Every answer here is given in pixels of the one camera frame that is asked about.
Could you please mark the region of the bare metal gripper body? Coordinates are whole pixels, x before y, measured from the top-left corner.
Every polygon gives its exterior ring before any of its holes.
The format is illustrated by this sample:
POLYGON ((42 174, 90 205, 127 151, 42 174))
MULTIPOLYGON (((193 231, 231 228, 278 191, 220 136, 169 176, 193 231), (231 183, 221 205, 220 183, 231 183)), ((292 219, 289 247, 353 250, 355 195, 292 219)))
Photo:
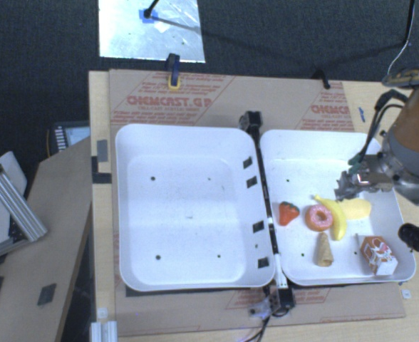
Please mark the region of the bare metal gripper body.
POLYGON ((387 152, 357 154, 351 159, 351 184, 356 193, 389 192, 401 177, 403 163, 387 152))

